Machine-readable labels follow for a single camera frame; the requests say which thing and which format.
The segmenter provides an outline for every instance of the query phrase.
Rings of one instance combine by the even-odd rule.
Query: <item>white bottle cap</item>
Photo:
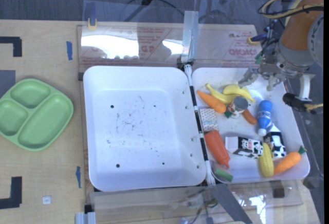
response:
[[[267,134],[267,130],[264,129],[264,128],[259,128],[259,129],[258,129],[258,134],[259,134],[260,136],[266,136],[266,134]]]

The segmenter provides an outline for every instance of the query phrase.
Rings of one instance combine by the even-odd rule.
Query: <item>table surface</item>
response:
[[[19,208],[0,210],[1,223],[74,223],[75,214],[84,211],[88,172],[84,164],[82,82],[78,80],[77,27],[80,25],[83,22],[0,20],[0,36],[19,36],[23,41],[22,57],[13,57],[12,45],[0,44],[0,70],[15,70],[16,82],[26,78],[40,79],[67,95],[74,105],[68,126],[50,147],[42,151],[30,152],[0,137],[0,199],[10,197],[11,177],[22,176],[23,180],[22,204]],[[72,60],[68,58],[66,42],[72,43]],[[81,168],[81,187],[76,177],[78,166]],[[320,223],[309,190],[301,180],[296,183],[300,203],[269,207],[266,223],[274,219],[276,223]],[[44,196],[51,196],[50,204],[43,204]],[[246,211],[254,223],[262,223],[258,210]],[[220,213],[214,219],[227,222],[227,217],[223,217],[225,214]]]

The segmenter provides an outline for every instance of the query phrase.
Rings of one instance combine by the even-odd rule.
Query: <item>blue bottle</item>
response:
[[[258,106],[257,123],[259,125],[258,134],[265,136],[267,134],[267,128],[271,126],[271,111],[272,103],[268,100],[263,100]]]

